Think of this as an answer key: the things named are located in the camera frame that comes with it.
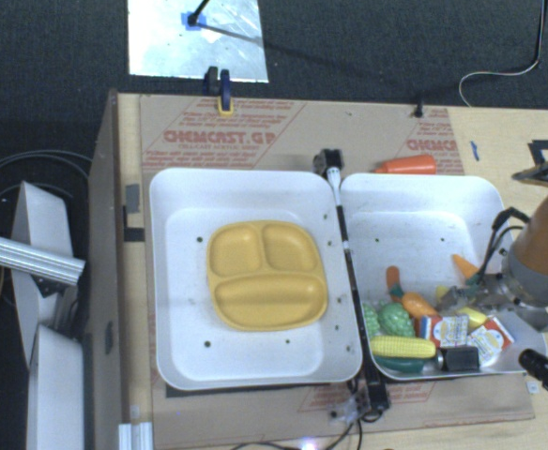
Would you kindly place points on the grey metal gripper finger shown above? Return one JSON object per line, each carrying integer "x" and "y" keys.
{"x": 448, "y": 295}
{"x": 469, "y": 304}

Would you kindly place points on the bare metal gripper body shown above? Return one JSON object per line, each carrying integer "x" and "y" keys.
{"x": 490, "y": 291}

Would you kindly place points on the small yellow piece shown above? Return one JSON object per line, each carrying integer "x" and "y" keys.
{"x": 442, "y": 291}

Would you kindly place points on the yellow banana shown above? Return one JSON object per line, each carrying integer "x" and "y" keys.
{"x": 473, "y": 318}

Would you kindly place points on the small orange carrot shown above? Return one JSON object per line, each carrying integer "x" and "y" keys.
{"x": 464, "y": 265}

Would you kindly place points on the red and white carton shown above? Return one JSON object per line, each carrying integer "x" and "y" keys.
{"x": 445, "y": 331}
{"x": 490, "y": 340}

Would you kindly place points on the black can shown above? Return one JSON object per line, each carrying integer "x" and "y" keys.
{"x": 459, "y": 358}

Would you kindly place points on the green broccoli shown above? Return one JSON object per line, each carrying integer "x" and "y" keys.
{"x": 396, "y": 319}

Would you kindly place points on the orange carrot with green top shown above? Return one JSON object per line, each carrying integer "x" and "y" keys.
{"x": 392, "y": 279}

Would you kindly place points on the yellow corn cob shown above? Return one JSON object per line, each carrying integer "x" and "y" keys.
{"x": 403, "y": 346}

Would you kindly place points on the white plastic tray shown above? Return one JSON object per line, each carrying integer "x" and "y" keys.
{"x": 410, "y": 223}
{"x": 185, "y": 298}

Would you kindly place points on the green grapes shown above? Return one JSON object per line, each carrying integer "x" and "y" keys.
{"x": 370, "y": 320}

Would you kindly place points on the green cucumber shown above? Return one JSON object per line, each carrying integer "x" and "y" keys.
{"x": 398, "y": 364}

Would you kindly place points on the thin black and white rod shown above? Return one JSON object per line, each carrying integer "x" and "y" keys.
{"x": 344, "y": 232}

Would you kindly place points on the large orange carrot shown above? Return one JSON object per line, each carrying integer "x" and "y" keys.
{"x": 410, "y": 164}

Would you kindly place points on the yellow divided plate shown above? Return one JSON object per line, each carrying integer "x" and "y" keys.
{"x": 264, "y": 274}

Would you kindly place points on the brown cardboard board red print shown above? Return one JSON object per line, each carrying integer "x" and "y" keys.
{"x": 255, "y": 134}

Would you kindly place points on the black cylinder on white bracket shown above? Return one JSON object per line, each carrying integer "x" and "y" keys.
{"x": 543, "y": 368}

